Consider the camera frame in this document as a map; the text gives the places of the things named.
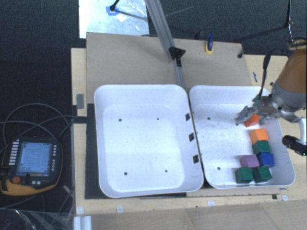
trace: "blue block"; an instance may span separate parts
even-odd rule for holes
[[[257,155],[260,166],[274,166],[274,156],[271,153],[261,152]]]

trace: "colored cube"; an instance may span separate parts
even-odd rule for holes
[[[236,183],[250,183],[254,180],[253,171],[251,168],[239,168],[235,172]]]
[[[255,154],[246,155],[240,158],[240,164],[242,167],[256,168],[259,167],[258,158]]]
[[[259,140],[269,140],[269,136],[264,128],[254,129],[250,132],[249,137],[252,144],[255,144]]]
[[[254,113],[253,116],[249,120],[246,120],[244,122],[244,124],[246,127],[254,126],[259,122],[259,120],[260,120],[260,117]]]
[[[262,166],[254,169],[253,176],[255,183],[267,182],[269,179],[272,179],[270,169],[267,166]]]
[[[261,152],[257,155],[260,166],[266,165],[269,168],[274,166],[274,156],[271,153]]]
[[[257,141],[255,144],[253,144],[253,152],[254,154],[259,154],[261,152],[270,153],[271,149],[270,149],[268,141],[266,140]]]

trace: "black floor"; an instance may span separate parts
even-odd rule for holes
[[[286,50],[289,33],[285,28],[277,29],[286,21],[288,0],[161,0],[161,4],[166,14],[194,6],[167,18],[174,38],[193,39],[202,29],[212,31],[216,41],[242,43],[247,54],[266,54],[276,47]],[[294,36],[306,36],[306,14],[307,0],[293,0]],[[65,115],[72,114],[70,48],[85,47],[85,40],[79,39],[78,19],[78,0],[0,0],[0,121],[27,103],[45,103]],[[155,34],[151,22],[149,27]],[[40,122],[56,115],[31,107],[12,118]],[[28,127],[9,125],[7,139]],[[58,120],[48,127],[59,134],[65,123]],[[65,163],[57,188],[46,192],[44,198],[38,195],[13,208],[48,212],[70,209],[72,200],[63,188],[72,190],[69,131],[62,143]],[[27,198],[0,195],[0,207]]]

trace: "red button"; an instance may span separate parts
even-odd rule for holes
[[[19,184],[20,181],[21,181],[21,178],[20,178],[19,176],[14,176],[14,177],[12,178],[12,183],[13,183],[13,184]]]

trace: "orange block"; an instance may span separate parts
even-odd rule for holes
[[[259,140],[269,140],[269,136],[264,128],[254,129],[252,132],[250,132],[249,137],[252,144],[255,144]]]
[[[259,120],[260,120],[260,117],[254,113],[253,116],[249,120],[246,120],[244,122],[244,124],[246,127],[254,126],[259,122]]]

